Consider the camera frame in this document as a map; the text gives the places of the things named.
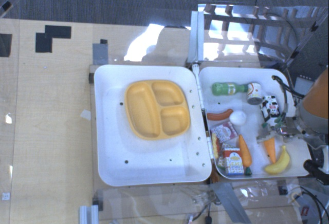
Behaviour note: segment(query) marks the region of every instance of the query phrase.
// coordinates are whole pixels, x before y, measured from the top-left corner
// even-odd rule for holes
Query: wooden surface
[[[71,26],[71,39],[53,39],[52,53],[36,53],[35,33],[44,32],[45,25]],[[90,206],[94,193],[91,122],[80,116],[91,108],[88,74],[93,63],[93,43],[108,39],[110,58],[114,57],[110,60],[120,62],[123,51],[145,30],[146,27],[20,21],[19,33],[15,34],[19,35],[19,44],[12,46],[12,57],[19,58],[14,67],[17,79],[14,155],[7,151],[9,159],[13,155],[13,161],[8,161],[13,163],[11,200],[0,207],[3,210],[0,216],[7,214],[4,222],[0,217],[0,223],[7,223],[9,206],[10,224],[78,223],[79,206]],[[175,47],[170,52],[173,54],[166,53],[165,45],[158,50],[160,54],[172,57],[183,46],[174,43],[180,31],[175,31],[175,38],[169,43],[171,48]],[[182,57],[186,48],[178,49]],[[285,209],[291,217],[289,222],[296,222],[291,207]],[[257,210],[252,211],[257,217]],[[266,212],[276,215],[282,211],[262,209],[263,214]],[[225,212],[213,214],[214,218],[225,219],[223,223],[230,223]],[[183,219],[184,216],[148,217],[119,223],[169,223],[168,220],[182,223]]]

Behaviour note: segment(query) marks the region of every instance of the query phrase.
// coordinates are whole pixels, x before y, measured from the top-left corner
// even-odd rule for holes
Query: egg
[[[230,122],[233,125],[241,126],[244,125],[247,121],[247,115],[243,111],[234,111],[230,115]]]

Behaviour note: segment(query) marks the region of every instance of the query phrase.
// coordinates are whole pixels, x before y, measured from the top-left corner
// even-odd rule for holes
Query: bottle label
[[[228,95],[235,94],[235,84],[234,83],[227,83],[228,85]]]

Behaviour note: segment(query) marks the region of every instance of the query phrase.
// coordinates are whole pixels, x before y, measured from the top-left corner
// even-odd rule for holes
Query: toy carrot
[[[246,144],[245,139],[242,135],[239,135],[239,147],[242,155],[242,164],[246,168],[245,169],[245,175],[249,176],[252,174],[250,166],[252,164],[252,158],[250,155],[249,148]]]
[[[264,146],[266,148],[269,158],[271,159],[271,162],[275,163],[277,159],[276,159],[276,145],[275,145],[274,137],[264,141]]]

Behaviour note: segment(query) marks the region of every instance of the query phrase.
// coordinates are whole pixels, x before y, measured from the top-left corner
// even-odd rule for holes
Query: banana
[[[286,150],[286,146],[282,146],[282,153],[279,159],[274,163],[270,164],[265,168],[265,171],[271,175],[275,175],[284,171],[290,162],[290,155]]]

